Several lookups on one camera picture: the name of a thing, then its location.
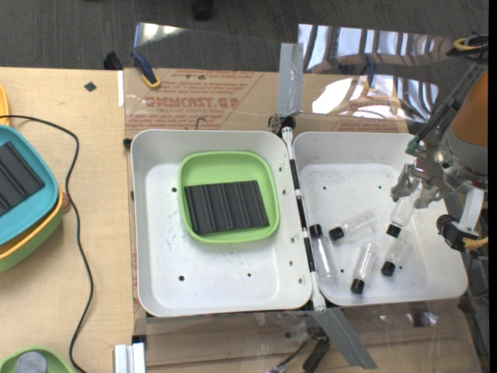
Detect thin black and white rod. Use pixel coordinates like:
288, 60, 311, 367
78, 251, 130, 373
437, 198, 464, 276
280, 126, 327, 312

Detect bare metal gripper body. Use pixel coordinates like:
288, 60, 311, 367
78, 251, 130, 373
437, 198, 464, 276
413, 149, 487, 194

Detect brown cardboard board red print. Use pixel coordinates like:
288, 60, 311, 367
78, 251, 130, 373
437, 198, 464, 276
123, 67, 483, 367

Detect yellow plate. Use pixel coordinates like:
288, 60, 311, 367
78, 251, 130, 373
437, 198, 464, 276
0, 83, 10, 127

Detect orange plate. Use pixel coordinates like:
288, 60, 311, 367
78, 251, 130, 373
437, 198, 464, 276
0, 188, 64, 262

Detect black cylinder on white bracket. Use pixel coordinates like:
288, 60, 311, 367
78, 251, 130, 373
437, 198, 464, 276
435, 187, 485, 254

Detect black ribbed rack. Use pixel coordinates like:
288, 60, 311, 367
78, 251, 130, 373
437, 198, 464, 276
0, 141, 46, 218
182, 180, 271, 236

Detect grey metal can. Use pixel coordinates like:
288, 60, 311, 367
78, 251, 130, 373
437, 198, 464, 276
14, 350, 49, 373

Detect blue plate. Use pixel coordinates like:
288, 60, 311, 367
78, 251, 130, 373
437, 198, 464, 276
0, 124, 60, 246

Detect clear plastic bottle black cap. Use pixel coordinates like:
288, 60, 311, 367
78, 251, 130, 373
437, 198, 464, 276
308, 224, 339, 284
328, 209, 378, 242
386, 194, 417, 239
349, 241, 380, 295
381, 230, 412, 277

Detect green plate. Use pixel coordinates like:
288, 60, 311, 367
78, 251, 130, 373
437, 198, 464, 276
0, 207, 65, 274
178, 151, 281, 245
0, 346, 75, 373

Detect white plastic tray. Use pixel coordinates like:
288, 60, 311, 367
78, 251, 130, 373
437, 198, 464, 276
291, 131, 469, 308
130, 129, 314, 319

